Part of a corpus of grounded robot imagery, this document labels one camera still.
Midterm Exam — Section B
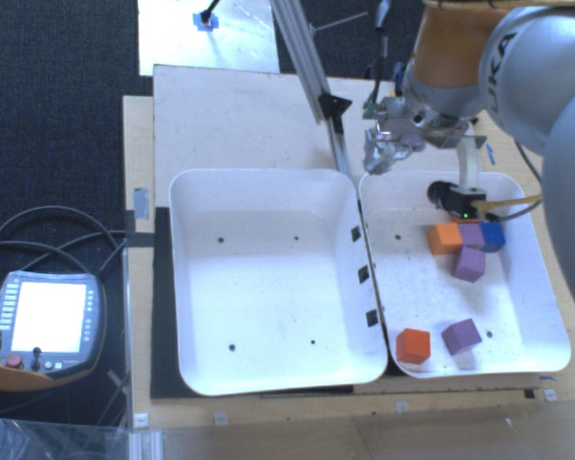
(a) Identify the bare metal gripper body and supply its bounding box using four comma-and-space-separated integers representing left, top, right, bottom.
376, 95, 472, 150

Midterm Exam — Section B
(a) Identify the orange cube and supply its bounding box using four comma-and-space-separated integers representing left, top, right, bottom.
426, 222, 464, 257

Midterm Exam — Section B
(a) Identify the purple cube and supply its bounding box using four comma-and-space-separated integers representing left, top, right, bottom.
441, 318, 484, 357
450, 245, 488, 285
458, 222, 487, 250

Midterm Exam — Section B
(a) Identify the blue cube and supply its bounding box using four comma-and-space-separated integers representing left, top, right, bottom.
479, 220, 507, 254

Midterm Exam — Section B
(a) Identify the white plastic tray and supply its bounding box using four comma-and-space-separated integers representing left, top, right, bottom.
357, 170, 573, 380
168, 168, 390, 398

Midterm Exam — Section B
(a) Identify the red cube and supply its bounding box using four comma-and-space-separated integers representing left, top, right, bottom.
395, 328, 432, 366

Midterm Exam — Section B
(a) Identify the pale wood board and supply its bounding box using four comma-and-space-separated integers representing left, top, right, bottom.
122, 76, 575, 431

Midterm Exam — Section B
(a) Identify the black cylinder on white bracket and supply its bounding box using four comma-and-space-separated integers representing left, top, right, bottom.
426, 134, 489, 222

